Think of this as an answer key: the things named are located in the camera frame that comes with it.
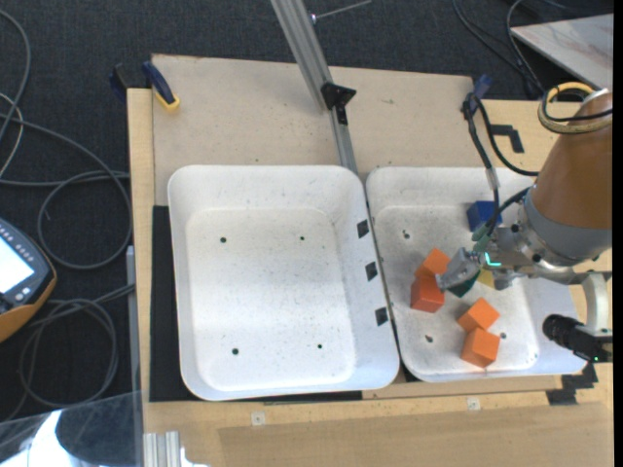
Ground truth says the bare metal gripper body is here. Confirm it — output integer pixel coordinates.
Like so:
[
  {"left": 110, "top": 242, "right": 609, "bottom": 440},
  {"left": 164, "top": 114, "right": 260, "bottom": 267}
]
[{"left": 479, "top": 224, "right": 578, "bottom": 286}]

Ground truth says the green cube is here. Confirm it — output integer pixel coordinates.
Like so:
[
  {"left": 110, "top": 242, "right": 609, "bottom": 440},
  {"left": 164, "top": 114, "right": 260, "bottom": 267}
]
[{"left": 446, "top": 279, "right": 476, "bottom": 300}]

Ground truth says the orange cube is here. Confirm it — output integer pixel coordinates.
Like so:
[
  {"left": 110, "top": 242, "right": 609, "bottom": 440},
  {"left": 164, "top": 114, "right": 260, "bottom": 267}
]
[
  {"left": 415, "top": 247, "right": 452, "bottom": 279},
  {"left": 457, "top": 297, "right": 501, "bottom": 333},
  {"left": 459, "top": 327, "right": 502, "bottom": 370},
  {"left": 410, "top": 275, "right": 446, "bottom": 314}
]

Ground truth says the blue cube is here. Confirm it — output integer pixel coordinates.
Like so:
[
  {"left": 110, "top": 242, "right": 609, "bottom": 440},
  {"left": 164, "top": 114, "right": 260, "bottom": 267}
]
[{"left": 465, "top": 199, "right": 503, "bottom": 234}]

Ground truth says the white plastic tray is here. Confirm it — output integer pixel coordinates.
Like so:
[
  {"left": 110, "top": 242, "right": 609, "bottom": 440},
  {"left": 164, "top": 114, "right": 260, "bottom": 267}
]
[
  {"left": 364, "top": 165, "right": 590, "bottom": 384},
  {"left": 166, "top": 164, "right": 401, "bottom": 402}
]

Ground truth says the brown cardboard board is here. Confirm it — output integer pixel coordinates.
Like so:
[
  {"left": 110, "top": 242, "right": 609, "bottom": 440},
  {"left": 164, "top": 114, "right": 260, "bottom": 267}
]
[{"left": 150, "top": 54, "right": 561, "bottom": 401}]

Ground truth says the black cylinder on white bracket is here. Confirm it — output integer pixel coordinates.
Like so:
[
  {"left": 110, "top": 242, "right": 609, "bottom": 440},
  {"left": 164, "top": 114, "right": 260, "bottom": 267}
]
[{"left": 542, "top": 269, "right": 613, "bottom": 363}]

